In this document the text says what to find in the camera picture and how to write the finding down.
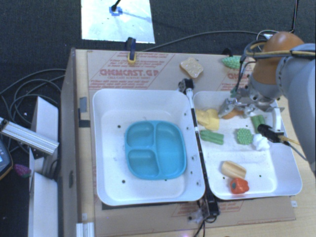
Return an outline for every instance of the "black floor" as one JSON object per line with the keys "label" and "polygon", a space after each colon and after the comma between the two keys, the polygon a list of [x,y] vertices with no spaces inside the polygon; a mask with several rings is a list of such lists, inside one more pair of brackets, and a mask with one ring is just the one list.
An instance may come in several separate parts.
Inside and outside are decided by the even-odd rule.
{"label": "black floor", "polygon": [[[158,45],[207,31],[289,31],[295,0],[150,0],[150,3]],[[80,0],[0,0],[0,95],[8,107],[22,82],[2,92],[4,89],[40,70],[65,69],[71,47],[123,50],[122,42],[82,40],[80,9]],[[315,43],[315,15],[316,0],[299,0],[295,34],[305,42]],[[157,51],[220,54],[228,47],[234,54],[241,54],[255,38],[244,33],[209,34]],[[137,49],[153,46],[137,44]],[[32,78],[51,79],[61,74],[52,72]],[[56,83],[61,86],[62,80]],[[37,84],[26,86],[24,92]],[[58,92],[51,86],[40,93],[59,101]],[[31,120],[33,108],[34,99],[28,98],[19,110]],[[0,117],[9,118],[3,101],[0,101]],[[16,120],[28,126],[19,117]],[[12,157],[15,163],[28,165],[28,155],[22,150],[13,151]],[[0,236],[27,236],[28,201],[28,180],[11,171],[0,181]]]}

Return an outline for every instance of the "blue divided plate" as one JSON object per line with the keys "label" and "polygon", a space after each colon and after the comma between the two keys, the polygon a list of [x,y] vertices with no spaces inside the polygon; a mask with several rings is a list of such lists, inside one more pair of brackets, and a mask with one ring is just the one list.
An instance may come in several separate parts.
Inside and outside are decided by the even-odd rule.
{"label": "blue divided plate", "polygon": [[187,167],[186,148],[180,129],[166,121],[140,121],[125,132],[129,170],[148,180],[172,179]]}

